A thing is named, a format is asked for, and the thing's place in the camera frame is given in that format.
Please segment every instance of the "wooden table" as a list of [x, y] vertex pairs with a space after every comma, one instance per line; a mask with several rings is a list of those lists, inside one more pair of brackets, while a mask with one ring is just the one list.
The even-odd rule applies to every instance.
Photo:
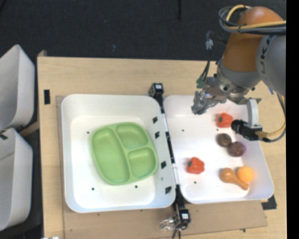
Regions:
[[[166, 96], [193, 95], [205, 61], [38, 57], [39, 127], [42, 163], [43, 225], [45, 237], [61, 239], [170, 238], [158, 223], [171, 208], [78, 214], [63, 201], [56, 98], [73, 93], [145, 95], [152, 83], [163, 83]], [[216, 70], [211, 64], [209, 75]], [[250, 97], [259, 103], [264, 131], [284, 122], [276, 95], [260, 83]], [[261, 143], [275, 185], [277, 209], [263, 211], [260, 201], [188, 204], [192, 222], [182, 231], [186, 239], [287, 238], [286, 137]]]

